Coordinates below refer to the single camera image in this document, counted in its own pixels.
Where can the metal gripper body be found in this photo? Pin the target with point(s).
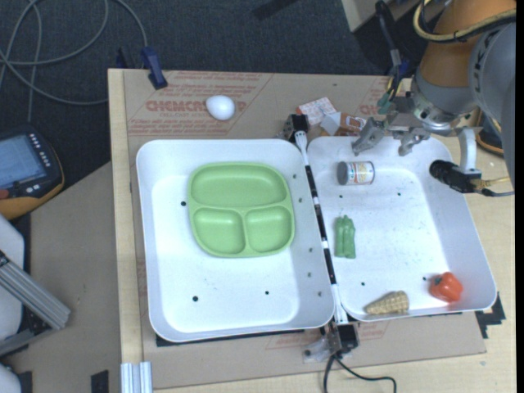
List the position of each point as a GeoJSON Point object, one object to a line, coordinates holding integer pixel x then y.
{"type": "Point", "coordinates": [411, 117]}

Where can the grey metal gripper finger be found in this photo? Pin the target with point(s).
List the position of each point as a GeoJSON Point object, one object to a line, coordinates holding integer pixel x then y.
{"type": "Point", "coordinates": [410, 142]}
{"type": "Point", "coordinates": [367, 137]}

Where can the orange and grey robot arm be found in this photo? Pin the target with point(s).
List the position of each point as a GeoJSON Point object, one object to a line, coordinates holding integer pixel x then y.
{"type": "Point", "coordinates": [466, 47]}

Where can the orange and white carton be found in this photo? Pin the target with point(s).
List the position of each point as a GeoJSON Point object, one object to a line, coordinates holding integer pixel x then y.
{"type": "Point", "coordinates": [341, 122]}

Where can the small white labelled can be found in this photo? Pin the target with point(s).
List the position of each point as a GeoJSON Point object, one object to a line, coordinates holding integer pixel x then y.
{"type": "Point", "coordinates": [356, 173]}

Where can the white and orange packet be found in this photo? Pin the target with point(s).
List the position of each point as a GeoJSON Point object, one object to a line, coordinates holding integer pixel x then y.
{"type": "Point", "coordinates": [317, 111]}

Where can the white plastic tray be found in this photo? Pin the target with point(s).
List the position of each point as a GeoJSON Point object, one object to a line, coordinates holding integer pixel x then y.
{"type": "Point", "coordinates": [229, 297]}
{"type": "Point", "coordinates": [405, 236]}

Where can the black and white thin rod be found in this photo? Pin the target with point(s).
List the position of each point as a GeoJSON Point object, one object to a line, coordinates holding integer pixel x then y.
{"type": "Point", "coordinates": [320, 223]}

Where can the brown cardboard board red print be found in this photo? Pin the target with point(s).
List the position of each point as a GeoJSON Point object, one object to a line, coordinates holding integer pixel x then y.
{"type": "Point", "coordinates": [254, 96]}

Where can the green divided plate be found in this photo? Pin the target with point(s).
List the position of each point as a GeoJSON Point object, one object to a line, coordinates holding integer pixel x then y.
{"type": "Point", "coordinates": [239, 209]}

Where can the orange bell pepper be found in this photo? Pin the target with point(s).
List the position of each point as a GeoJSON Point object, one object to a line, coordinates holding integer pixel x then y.
{"type": "Point", "coordinates": [445, 287]}

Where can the white egg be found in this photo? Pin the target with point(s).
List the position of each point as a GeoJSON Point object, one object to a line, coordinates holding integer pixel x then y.
{"type": "Point", "coordinates": [220, 107]}

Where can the beige corn cob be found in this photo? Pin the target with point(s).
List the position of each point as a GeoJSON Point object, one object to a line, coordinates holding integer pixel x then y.
{"type": "Point", "coordinates": [389, 303]}

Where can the black cylinder on white bracket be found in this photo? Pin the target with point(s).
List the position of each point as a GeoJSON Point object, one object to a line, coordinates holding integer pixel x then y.
{"type": "Point", "coordinates": [460, 166]}

